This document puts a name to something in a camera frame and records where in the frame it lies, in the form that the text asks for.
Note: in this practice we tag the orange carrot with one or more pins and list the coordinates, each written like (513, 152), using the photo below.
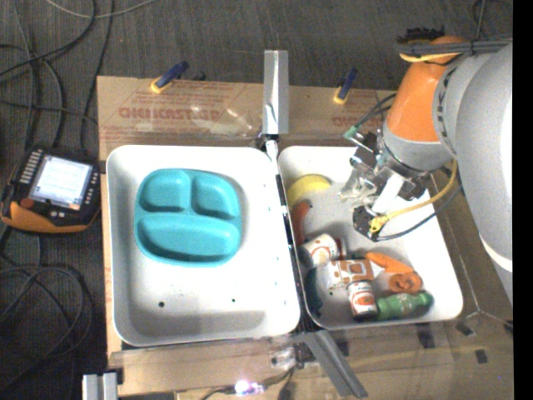
(389, 263)

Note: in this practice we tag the white can orange print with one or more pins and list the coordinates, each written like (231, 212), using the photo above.
(320, 250)

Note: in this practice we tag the white plastic tray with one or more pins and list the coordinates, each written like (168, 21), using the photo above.
(200, 298)
(416, 244)

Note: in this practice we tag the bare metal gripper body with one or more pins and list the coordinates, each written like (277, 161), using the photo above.
(389, 169)

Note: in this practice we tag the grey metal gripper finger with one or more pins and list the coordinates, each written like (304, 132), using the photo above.
(368, 192)
(350, 186)

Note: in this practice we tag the green bottle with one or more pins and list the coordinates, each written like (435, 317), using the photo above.
(399, 306)

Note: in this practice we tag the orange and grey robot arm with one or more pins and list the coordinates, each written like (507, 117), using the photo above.
(474, 131)

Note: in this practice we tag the white carton brown print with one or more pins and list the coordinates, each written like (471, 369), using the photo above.
(350, 271)

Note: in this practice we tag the blue divided plate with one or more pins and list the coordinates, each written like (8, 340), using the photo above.
(187, 219)

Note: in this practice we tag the small can red label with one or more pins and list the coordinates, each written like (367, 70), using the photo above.
(362, 300)

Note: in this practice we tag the orange-brown sausage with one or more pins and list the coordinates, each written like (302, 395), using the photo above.
(300, 221)

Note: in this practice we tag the brown cardboard board red print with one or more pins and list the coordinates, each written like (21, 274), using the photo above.
(175, 113)

